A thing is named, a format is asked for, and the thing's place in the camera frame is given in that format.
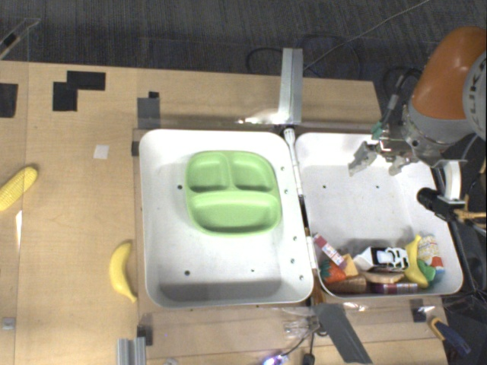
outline wooden surface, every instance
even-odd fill
[[[106,90],[80,90],[76,113],[53,112],[53,82],[65,81],[69,69],[105,71]],[[40,171],[23,201],[15,365],[115,363],[116,340],[134,338],[138,323],[137,305],[116,294],[108,277],[112,251],[135,236],[130,149],[137,97],[147,97],[150,90],[159,92],[163,118],[204,119],[220,114],[223,119],[235,120],[275,107],[279,78],[47,64],[25,68],[0,62],[0,82],[6,82],[6,72],[28,86],[28,99],[19,97],[28,101],[28,114],[0,120],[0,136],[18,149],[26,131],[18,130],[16,123],[24,117],[27,141],[25,158],[20,162],[33,163]],[[14,78],[15,72],[20,77]],[[371,83],[306,79],[303,92],[304,119],[372,125],[379,117]],[[13,131],[20,134],[18,138]],[[97,144],[110,146],[106,160],[93,158]],[[2,166],[6,165],[10,169],[0,173],[4,178],[21,163],[3,157]],[[11,276],[15,281],[16,273]],[[177,358],[180,364],[258,363],[269,351],[293,342],[283,338],[281,319],[264,311],[253,324],[241,325],[245,335],[226,337],[231,343],[226,352],[215,354],[218,352],[210,349],[215,347],[214,340],[225,334],[222,326],[234,322],[238,327],[239,321],[223,318],[222,324],[208,325],[204,318],[198,321],[188,313],[158,316],[169,326],[168,336],[179,335],[187,340],[185,348],[196,346],[193,354],[204,354],[194,357],[181,351]],[[407,313],[395,325],[382,320],[380,313],[368,315],[373,320],[366,322],[354,314],[350,317],[355,318],[354,325],[375,363],[424,363],[425,359],[446,363],[441,343],[426,324],[411,323]],[[196,320],[199,330],[184,320]],[[269,321],[277,328],[269,328]],[[394,326],[395,333],[388,333]],[[11,337],[1,334],[0,344],[9,351]],[[258,347],[248,353],[231,353],[239,351],[235,342],[243,338],[250,340],[249,346],[258,339]],[[341,363],[328,338],[317,341],[316,354],[317,363]],[[299,356],[291,363],[299,363]]]

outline yellow corn cob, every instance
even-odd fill
[[[25,167],[0,188],[0,211],[13,205],[36,181],[37,170]]]

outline green tray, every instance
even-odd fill
[[[252,235],[281,221],[271,164],[246,151],[203,151],[186,167],[186,206],[193,224],[212,235]]]

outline yellow banana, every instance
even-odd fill
[[[25,167],[0,188],[0,211],[13,205],[37,179],[37,170]]]
[[[422,274],[421,269],[418,267],[418,243],[421,240],[421,236],[416,235],[415,239],[406,245],[406,252],[409,258],[409,267],[404,271],[404,274],[412,283],[417,283],[420,288],[428,287],[428,280]]]
[[[131,250],[132,242],[130,241],[122,243],[115,249],[110,259],[110,281],[114,290],[119,294],[127,296],[132,303],[135,303],[137,297],[130,289],[126,274],[127,261],[129,260]]]

